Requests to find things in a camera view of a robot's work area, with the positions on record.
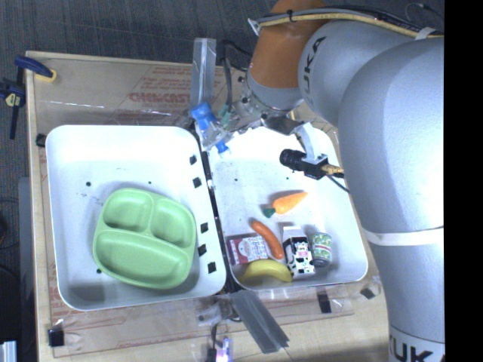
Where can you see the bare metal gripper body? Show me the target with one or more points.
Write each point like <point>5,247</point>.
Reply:
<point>247,113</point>

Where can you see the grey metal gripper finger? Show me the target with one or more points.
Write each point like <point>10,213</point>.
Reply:
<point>225,133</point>
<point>211,136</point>

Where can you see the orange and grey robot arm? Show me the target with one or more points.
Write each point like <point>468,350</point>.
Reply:
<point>392,134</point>

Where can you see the white plastic tray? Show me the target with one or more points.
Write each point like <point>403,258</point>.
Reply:
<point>249,175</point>
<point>124,157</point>

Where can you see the orange carrot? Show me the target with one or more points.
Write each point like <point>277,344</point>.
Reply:
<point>288,202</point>

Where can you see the brown cardboard board red print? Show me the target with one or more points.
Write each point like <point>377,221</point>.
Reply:
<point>113,89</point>

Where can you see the orange sausage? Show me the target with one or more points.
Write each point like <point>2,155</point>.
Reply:
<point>268,238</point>

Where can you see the red and white carton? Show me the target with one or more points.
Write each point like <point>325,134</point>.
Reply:
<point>249,249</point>

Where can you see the green divided plate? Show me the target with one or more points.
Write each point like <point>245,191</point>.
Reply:
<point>143,240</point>

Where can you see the black and white cow carton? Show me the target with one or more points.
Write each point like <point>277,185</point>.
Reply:
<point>300,253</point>

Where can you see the yellow banana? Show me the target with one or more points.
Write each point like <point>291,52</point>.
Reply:
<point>266,269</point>

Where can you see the green and white can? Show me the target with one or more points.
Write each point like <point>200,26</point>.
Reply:
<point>321,248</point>

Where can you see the black cylinder on white bracket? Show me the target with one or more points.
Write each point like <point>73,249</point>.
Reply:
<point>298,160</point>

